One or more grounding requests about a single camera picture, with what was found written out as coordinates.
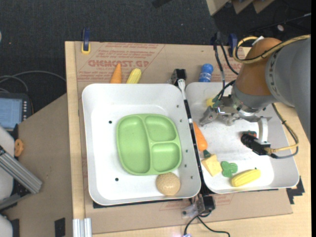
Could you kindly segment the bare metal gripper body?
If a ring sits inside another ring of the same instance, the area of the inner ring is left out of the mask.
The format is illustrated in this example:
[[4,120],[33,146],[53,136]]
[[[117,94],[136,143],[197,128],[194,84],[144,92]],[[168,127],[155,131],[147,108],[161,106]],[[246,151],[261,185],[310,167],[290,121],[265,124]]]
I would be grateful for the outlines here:
[[248,107],[235,96],[223,97],[217,107],[217,114],[230,119],[259,120],[256,116],[258,112],[258,109]]

